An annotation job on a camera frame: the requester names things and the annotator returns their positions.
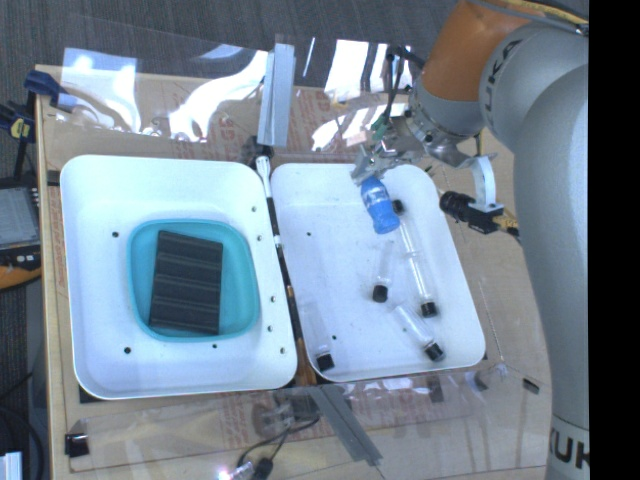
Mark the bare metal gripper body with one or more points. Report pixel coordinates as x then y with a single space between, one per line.
420 143

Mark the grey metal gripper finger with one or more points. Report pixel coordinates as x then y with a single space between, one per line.
362 170
386 162

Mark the blue bottle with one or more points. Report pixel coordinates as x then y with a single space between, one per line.
381 208

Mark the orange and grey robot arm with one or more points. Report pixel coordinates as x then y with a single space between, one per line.
545 118

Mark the clear plastic bottle black cap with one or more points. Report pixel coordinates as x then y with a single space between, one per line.
417 330
320 338
422 283
382 278
406 233

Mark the white plastic tray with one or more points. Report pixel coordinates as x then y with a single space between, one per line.
340 278
100 268

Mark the thin black and white rod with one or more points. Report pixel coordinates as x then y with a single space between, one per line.
280 258

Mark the brown cardboard board red print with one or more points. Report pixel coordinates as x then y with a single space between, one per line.
500 278

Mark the black ribbed rectangular block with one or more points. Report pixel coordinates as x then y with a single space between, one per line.
186 283

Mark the blue plate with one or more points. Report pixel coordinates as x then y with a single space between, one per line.
142 278

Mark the black cylinder on white bracket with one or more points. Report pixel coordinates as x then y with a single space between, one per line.
475 213

